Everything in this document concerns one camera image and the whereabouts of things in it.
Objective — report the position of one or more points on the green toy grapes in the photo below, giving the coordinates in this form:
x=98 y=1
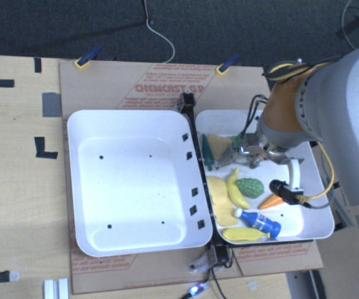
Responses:
x=250 y=187

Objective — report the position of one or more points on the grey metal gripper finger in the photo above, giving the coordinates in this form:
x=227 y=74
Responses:
x=255 y=162
x=227 y=157

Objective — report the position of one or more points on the black cylinder on white bracket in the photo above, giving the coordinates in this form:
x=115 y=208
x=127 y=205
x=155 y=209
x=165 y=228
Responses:
x=284 y=190

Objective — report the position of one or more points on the white plastic tray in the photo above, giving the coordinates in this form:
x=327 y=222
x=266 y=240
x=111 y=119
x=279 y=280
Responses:
x=129 y=185
x=291 y=223

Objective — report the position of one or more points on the brown cardboard board, red print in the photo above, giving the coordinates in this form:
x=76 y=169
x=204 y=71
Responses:
x=111 y=83

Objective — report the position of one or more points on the orange carrot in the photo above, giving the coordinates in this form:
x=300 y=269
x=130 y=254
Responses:
x=271 y=202

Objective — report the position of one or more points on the blue plastic bottle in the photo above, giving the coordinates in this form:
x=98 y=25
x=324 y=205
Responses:
x=259 y=221

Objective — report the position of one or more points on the yellow toy bread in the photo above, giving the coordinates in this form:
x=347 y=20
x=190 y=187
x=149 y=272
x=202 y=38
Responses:
x=218 y=190
x=225 y=215

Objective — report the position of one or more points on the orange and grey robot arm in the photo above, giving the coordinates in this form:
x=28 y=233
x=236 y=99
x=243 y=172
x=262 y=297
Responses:
x=329 y=104

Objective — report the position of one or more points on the yellow banana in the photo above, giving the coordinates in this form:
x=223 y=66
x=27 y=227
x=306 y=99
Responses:
x=236 y=192

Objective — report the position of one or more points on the thin black rod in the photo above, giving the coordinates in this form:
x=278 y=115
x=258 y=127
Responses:
x=205 y=179

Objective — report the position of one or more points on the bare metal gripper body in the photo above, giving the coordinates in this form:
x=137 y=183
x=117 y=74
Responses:
x=254 y=149

